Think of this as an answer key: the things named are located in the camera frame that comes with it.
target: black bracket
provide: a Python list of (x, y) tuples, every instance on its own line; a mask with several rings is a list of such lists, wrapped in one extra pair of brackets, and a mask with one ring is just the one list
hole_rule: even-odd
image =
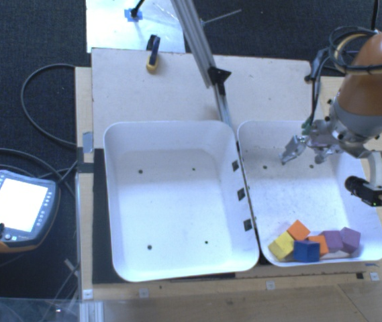
[(226, 79), (231, 75), (231, 72), (212, 66), (208, 69), (208, 73), (211, 83), (218, 86), (219, 94), (226, 95), (224, 83)]

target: blue cube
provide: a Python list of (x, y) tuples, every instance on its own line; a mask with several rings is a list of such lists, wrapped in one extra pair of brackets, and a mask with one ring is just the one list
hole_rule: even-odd
[(300, 262), (317, 262), (320, 256), (319, 242), (303, 241), (293, 242), (293, 258)]

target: black carpet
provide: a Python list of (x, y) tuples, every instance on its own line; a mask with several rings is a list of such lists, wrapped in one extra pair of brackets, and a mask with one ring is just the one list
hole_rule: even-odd
[[(311, 60), (340, 25), (369, 28), (374, 0), (194, 0), (208, 20), (242, 9), (242, 13), (205, 27), (215, 54)], [(382, 30), (382, 0), (377, 20)], [(76, 151), (51, 142), (35, 130), (22, 112), (19, 91), (26, 77), (47, 64), (89, 66), (86, 53), (85, 0), (0, 0), (0, 148), (31, 153), (56, 169), (68, 168)], [(74, 82), (70, 69), (38, 75), (26, 91), (26, 104), (47, 131), (75, 139)], [(46, 172), (32, 162), (0, 154), (0, 163)], [(68, 180), (73, 185), (73, 175)], [(62, 190), (60, 211), (45, 242), (32, 252), (1, 255), (0, 297), (49, 298), (77, 264), (75, 202)], [(59, 293), (76, 288), (72, 277)]]

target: toy block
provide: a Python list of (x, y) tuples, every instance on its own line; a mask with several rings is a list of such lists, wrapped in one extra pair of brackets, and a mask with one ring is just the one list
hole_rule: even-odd
[(317, 236), (309, 236), (307, 237), (309, 241), (318, 242), (320, 244), (320, 256), (324, 256), (329, 253), (328, 245), (326, 244), (325, 236), (317, 235)]
[(335, 253), (343, 248), (343, 241), (338, 230), (323, 231), (320, 235), (325, 236), (326, 245), (330, 253)]
[(301, 223), (298, 219), (295, 222), (293, 222), (293, 224), (288, 228), (287, 232), (290, 236), (293, 237), (293, 239), (299, 241), (305, 239), (310, 234), (310, 230), (307, 229), (305, 225)]
[(359, 247), (361, 240), (361, 233), (359, 231), (344, 227), (340, 230), (341, 238), (343, 241), (343, 252), (352, 254)]
[(319, 261), (320, 244), (318, 242), (303, 241), (293, 242), (293, 258), (301, 262), (317, 262)]
[(285, 231), (269, 245), (270, 251), (282, 260), (293, 251), (293, 238)]

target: glowing white screen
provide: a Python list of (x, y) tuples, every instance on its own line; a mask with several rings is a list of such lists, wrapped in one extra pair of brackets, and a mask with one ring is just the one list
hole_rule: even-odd
[(0, 223), (30, 232), (47, 190), (47, 187), (6, 178), (0, 188)]

